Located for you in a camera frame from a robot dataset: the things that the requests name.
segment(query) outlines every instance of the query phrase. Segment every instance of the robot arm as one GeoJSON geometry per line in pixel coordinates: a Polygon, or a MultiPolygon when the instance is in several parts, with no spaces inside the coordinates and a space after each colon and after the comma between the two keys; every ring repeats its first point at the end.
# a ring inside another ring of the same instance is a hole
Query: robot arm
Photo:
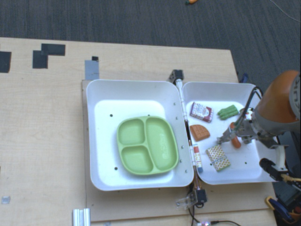
{"type": "Polygon", "coordinates": [[[252,97],[258,94],[258,87],[254,87],[246,103],[244,111],[234,123],[234,128],[227,128],[218,144],[241,137],[244,143],[253,139],[261,141],[268,148],[275,148],[277,162],[262,159],[260,166],[275,180],[288,180],[289,172],[285,169],[285,150],[275,137],[286,131],[300,133],[300,73],[286,71],[279,75],[268,87],[262,99],[254,109],[251,120],[245,120],[252,97]]]}

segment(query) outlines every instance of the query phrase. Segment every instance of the small box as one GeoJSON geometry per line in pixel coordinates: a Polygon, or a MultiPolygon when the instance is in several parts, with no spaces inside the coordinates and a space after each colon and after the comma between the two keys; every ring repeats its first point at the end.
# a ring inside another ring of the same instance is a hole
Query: small box
{"type": "Polygon", "coordinates": [[[193,102],[190,115],[200,120],[211,122],[213,109],[199,103],[193,102]]]}
{"type": "Polygon", "coordinates": [[[220,171],[231,165],[220,145],[216,145],[206,150],[216,171],[220,171]]]}

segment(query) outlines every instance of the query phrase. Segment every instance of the gray carpet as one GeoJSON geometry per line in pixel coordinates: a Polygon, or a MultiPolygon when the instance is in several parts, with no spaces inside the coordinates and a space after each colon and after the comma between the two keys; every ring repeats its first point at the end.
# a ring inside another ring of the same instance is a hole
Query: gray carpet
{"type": "MultiPolygon", "coordinates": [[[[300,70],[300,23],[268,0],[0,0],[0,37],[230,49],[263,90],[300,70]]],[[[300,20],[301,0],[273,0],[300,20]]]]}

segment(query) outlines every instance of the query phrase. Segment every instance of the wooden table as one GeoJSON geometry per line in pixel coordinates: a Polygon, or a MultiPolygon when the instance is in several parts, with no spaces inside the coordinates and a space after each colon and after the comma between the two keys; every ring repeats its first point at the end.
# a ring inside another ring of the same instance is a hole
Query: wooden table
{"type": "MultiPolygon", "coordinates": [[[[144,203],[121,201],[117,192],[90,192],[84,160],[85,60],[99,57],[102,79],[166,81],[173,69],[182,69],[184,82],[237,82],[230,51],[12,38],[0,38],[0,51],[12,52],[9,73],[0,73],[0,196],[11,197],[9,204],[0,204],[0,224],[72,225],[72,210],[89,206],[95,195],[92,225],[190,225],[188,212],[174,207],[186,188],[131,193],[147,192],[150,200],[144,203]],[[42,43],[66,45],[65,56],[49,56],[48,69],[33,69],[32,52],[42,43]]],[[[264,203],[274,196],[271,183],[204,188],[208,202],[196,212],[200,221],[276,225],[264,203]]]]}

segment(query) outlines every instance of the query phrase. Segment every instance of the green plate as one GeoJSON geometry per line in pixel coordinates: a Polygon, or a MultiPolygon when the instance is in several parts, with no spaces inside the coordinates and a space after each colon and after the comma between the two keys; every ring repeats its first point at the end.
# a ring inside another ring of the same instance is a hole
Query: green plate
{"type": "Polygon", "coordinates": [[[117,143],[124,167],[137,175],[163,173],[179,160],[170,124],[157,116],[127,119],[117,128],[117,143]]]}

